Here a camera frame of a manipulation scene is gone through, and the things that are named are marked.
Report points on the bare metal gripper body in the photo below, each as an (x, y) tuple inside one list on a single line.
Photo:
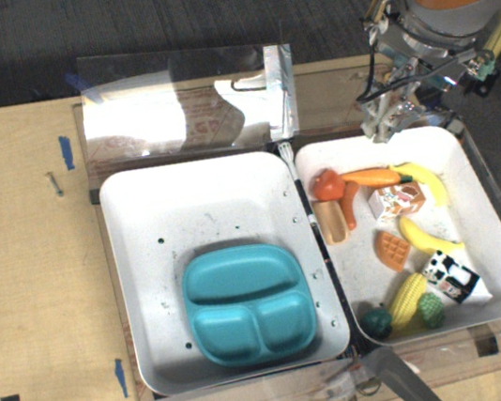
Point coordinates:
[(416, 53)]

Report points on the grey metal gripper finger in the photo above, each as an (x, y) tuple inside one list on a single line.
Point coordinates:
[(372, 127), (396, 120)]

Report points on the orange toy carrot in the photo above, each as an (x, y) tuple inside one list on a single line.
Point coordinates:
[(370, 178)]

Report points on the yellow banana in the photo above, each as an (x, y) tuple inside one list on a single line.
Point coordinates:
[(421, 237), (430, 181)]

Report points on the red toy tomato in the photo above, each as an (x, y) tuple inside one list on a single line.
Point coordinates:
[(328, 185)]

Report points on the brown and white carton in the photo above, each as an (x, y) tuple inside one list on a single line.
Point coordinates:
[(398, 201)]

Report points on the orange toy sausage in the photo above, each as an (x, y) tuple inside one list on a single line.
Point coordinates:
[(349, 209)]

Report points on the tan toy bread bun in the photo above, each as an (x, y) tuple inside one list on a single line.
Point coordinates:
[(331, 224)]

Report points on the white plastic tray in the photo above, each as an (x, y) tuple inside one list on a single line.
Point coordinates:
[(212, 201), (479, 204)]

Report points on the orange toy waffle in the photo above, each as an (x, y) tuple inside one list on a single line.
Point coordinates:
[(392, 249)]

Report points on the black and white milk carton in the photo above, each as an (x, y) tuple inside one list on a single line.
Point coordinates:
[(453, 277)]

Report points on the yellow toy corn cob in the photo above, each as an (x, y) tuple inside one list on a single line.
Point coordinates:
[(407, 299)]

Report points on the dark green toy broccoli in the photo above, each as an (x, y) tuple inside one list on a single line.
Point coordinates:
[(376, 323)]

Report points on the teal divided plate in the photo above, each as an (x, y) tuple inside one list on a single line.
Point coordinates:
[(249, 304)]

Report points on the small metal screw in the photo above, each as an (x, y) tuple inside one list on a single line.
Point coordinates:
[(55, 184)]

